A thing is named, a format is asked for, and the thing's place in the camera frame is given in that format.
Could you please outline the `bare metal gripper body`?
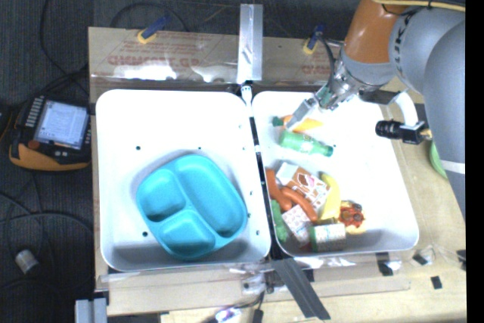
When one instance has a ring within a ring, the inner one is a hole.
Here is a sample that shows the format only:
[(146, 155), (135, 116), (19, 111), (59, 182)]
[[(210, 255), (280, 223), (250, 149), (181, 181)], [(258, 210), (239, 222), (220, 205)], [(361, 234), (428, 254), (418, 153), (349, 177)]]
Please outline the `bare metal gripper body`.
[(336, 62), (324, 87), (324, 109), (334, 110), (357, 95), (364, 84), (350, 74), (343, 62)]

